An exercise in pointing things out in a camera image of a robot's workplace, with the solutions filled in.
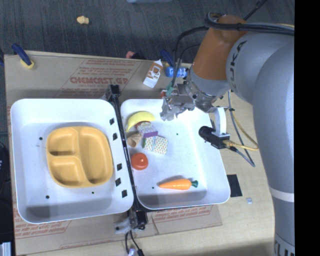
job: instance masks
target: blue clamp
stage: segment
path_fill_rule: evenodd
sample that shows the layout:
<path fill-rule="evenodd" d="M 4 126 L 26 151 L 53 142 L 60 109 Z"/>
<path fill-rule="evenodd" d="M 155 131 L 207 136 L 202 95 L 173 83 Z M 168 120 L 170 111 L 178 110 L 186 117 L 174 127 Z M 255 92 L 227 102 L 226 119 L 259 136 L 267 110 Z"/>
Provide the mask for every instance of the blue clamp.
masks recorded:
<path fill-rule="evenodd" d="M 176 78 L 185 78 L 187 75 L 188 75 L 187 69 L 185 67 L 180 67 L 175 77 Z M 165 76 L 168 78 L 173 78 L 174 68 L 172 66 L 168 66 L 165 69 Z"/>
<path fill-rule="evenodd" d="M 171 57 L 170 53 L 167 52 L 165 49 L 162 49 L 160 51 L 161 56 L 166 60 L 166 62 L 168 62 L 168 64 L 170 65 L 170 67 L 174 66 L 174 59 Z"/>
<path fill-rule="evenodd" d="M 16 54 L 20 56 L 21 58 L 20 63 L 24 67 L 26 67 L 29 70 L 34 67 L 35 63 L 29 58 L 29 56 L 26 54 L 26 52 L 24 51 L 24 49 L 22 49 L 20 45 L 18 45 L 17 43 L 14 43 L 12 45 L 12 49 Z"/>

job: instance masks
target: toy banana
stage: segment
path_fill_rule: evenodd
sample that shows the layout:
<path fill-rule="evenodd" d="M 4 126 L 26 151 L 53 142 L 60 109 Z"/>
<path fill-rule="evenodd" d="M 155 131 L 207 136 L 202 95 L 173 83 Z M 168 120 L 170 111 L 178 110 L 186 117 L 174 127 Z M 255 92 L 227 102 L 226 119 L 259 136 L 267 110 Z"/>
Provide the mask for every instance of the toy banana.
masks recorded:
<path fill-rule="evenodd" d="M 132 116 L 129 117 L 128 125 L 125 131 L 128 132 L 131 129 L 131 127 L 135 126 L 137 123 L 143 121 L 151 122 L 154 120 L 156 120 L 155 116 L 148 111 L 140 111 L 134 113 Z"/>

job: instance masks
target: cable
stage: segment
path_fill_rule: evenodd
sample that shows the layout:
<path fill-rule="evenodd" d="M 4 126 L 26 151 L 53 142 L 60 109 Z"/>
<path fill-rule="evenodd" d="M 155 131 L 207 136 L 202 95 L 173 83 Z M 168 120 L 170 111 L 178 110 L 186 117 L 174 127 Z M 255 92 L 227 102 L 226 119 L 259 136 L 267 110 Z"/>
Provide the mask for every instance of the cable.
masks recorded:
<path fill-rule="evenodd" d="M 235 147 L 235 148 L 242 148 L 242 149 L 246 149 L 246 150 L 252 150 L 252 151 L 258 151 L 259 148 L 258 147 L 249 147 L 249 146 L 245 146 L 245 145 L 240 145 L 237 144 L 229 139 L 225 139 L 223 140 L 223 143 L 227 146 L 227 147 Z"/>
<path fill-rule="evenodd" d="M 199 46 L 200 46 L 200 43 L 194 44 L 194 45 L 191 45 L 191 46 L 189 46 L 189 47 L 184 48 L 183 51 L 182 51 L 181 54 L 180 54 L 180 59 L 182 59 L 182 56 L 184 55 L 184 53 L 185 53 L 186 50 L 189 50 L 190 48 L 193 48 L 193 47 L 199 47 Z"/>
<path fill-rule="evenodd" d="M 132 239 L 133 243 L 135 244 L 136 248 L 138 250 L 140 250 L 139 246 L 137 245 L 136 241 L 134 240 L 134 236 L 132 235 L 132 230 L 130 230 L 130 236 L 131 236 L 131 239 Z"/>
<path fill-rule="evenodd" d="M 250 150 L 258 150 L 259 149 L 259 146 L 258 146 L 258 143 L 256 143 L 256 141 L 251 138 L 249 136 L 249 134 L 247 134 L 247 132 L 242 128 L 241 124 L 239 123 L 238 119 L 236 118 L 236 115 L 234 113 L 233 114 L 233 118 L 234 118 L 234 121 L 236 122 L 236 124 L 238 125 L 238 127 L 240 128 L 240 130 L 244 133 L 244 135 L 256 146 L 256 148 L 252 148 L 250 147 Z"/>
<path fill-rule="evenodd" d="M 231 147 L 227 147 L 228 150 L 231 150 L 233 152 L 238 153 L 240 156 L 242 156 L 252 167 L 256 167 L 255 163 L 250 159 L 248 159 L 248 157 L 246 157 L 243 153 L 241 153 L 236 147 L 231 146 Z"/>
<path fill-rule="evenodd" d="M 4 185 L 10 181 L 6 179 L 6 176 L 9 173 L 9 152 L 6 146 L 0 142 L 0 194 Z"/>
<path fill-rule="evenodd" d="M 198 26 L 198 27 L 195 27 L 195 28 L 192 28 L 192 29 L 189 29 L 187 31 L 184 31 L 182 32 L 176 39 L 176 42 L 175 42 L 175 45 L 174 45 L 174 49 L 172 50 L 173 52 L 173 56 L 172 56 L 172 59 L 173 59 L 173 77 L 172 77 L 172 81 L 171 81 L 171 86 L 173 87 L 175 85 L 175 81 L 176 81 L 176 77 L 177 77 L 177 74 L 178 74 L 178 70 L 179 70 L 179 61 L 181 61 L 181 58 L 180 60 L 178 59 L 178 64 L 176 64 L 176 59 L 177 59 L 177 52 L 178 52 L 178 46 L 179 46 L 179 42 L 186 36 L 188 35 L 191 35 L 195 32 L 199 32 L 199 31 L 207 31 L 209 28 L 206 27 L 206 26 Z"/>
<path fill-rule="evenodd" d="M 237 30 L 237 31 L 250 31 L 260 33 L 273 33 L 281 35 L 295 35 L 295 29 L 291 26 L 271 23 L 237 23 L 237 24 L 224 24 L 219 23 L 215 12 L 209 11 L 204 18 L 207 25 L 216 30 Z"/>
<path fill-rule="evenodd" d="M 229 110 L 230 110 L 230 116 L 231 116 L 231 121 L 232 121 L 233 127 L 235 129 L 235 132 L 236 132 L 241 144 L 244 146 L 245 144 L 244 144 L 244 142 L 243 142 L 243 140 L 241 138 L 241 135 L 240 135 L 240 133 L 238 131 L 238 128 L 237 128 L 237 125 L 236 125 L 236 121 L 235 121 L 235 117 L 234 117 L 234 113 L 233 113 L 234 109 L 232 108 L 232 103 L 231 103 L 231 92 L 230 92 L 230 90 L 228 90 L 228 101 L 229 101 Z M 249 152 L 247 151 L 247 149 L 244 149 L 244 151 L 245 151 L 246 155 L 248 156 L 248 158 L 246 158 L 246 157 L 244 157 L 244 158 L 247 160 L 247 162 L 250 162 L 250 164 L 253 167 L 255 167 L 256 165 L 255 165 L 254 161 L 252 160 L 252 158 L 251 158 Z"/>
<path fill-rule="evenodd" d="M 243 18 L 245 21 L 250 18 L 259 8 L 261 8 L 267 0 L 260 0 L 255 4 L 255 7 Z"/>
<path fill-rule="evenodd" d="M 129 232 L 125 234 L 125 250 L 126 250 L 126 253 L 129 254 L 130 250 L 128 248 L 128 235 L 129 235 Z"/>
<path fill-rule="evenodd" d="M 129 233 L 130 233 L 130 236 L 131 236 L 131 239 L 132 239 L 134 245 L 137 248 L 136 252 L 137 252 L 138 256 L 144 256 L 143 251 L 139 248 L 139 246 L 137 245 L 136 241 L 134 240 L 134 236 L 132 235 L 132 230 L 130 230 L 129 232 L 127 232 L 125 234 L 125 250 L 126 250 L 126 253 L 129 254 L 129 252 L 130 252 L 130 250 L 128 248 L 128 235 L 129 235 Z"/>

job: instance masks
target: yellow divided tray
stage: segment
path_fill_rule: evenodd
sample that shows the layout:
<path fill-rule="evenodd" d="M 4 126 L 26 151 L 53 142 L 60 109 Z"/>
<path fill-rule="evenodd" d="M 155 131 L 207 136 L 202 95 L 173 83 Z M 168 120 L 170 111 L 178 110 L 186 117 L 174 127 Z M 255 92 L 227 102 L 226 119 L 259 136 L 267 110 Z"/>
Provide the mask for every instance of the yellow divided tray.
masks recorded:
<path fill-rule="evenodd" d="M 86 188 L 107 182 L 114 170 L 105 134 L 90 126 L 70 126 L 52 131 L 46 141 L 50 175 L 59 185 Z"/>

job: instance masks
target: orange carrot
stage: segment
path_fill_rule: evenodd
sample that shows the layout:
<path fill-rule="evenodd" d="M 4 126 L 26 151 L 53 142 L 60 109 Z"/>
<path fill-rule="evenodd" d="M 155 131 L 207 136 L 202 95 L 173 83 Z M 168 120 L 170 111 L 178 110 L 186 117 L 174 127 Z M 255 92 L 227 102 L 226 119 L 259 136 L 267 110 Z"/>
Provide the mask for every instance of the orange carrot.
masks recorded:
<path fill-rule="evenodd" d="M 188 190 L 194 186 L 195 188 L 198 187 L 198 181 L 190 181 L 186 178 L 172 180 L 163 184 L 160 184 L 159 187 L 162 189 L 172 189 L 172 190 Z"/>

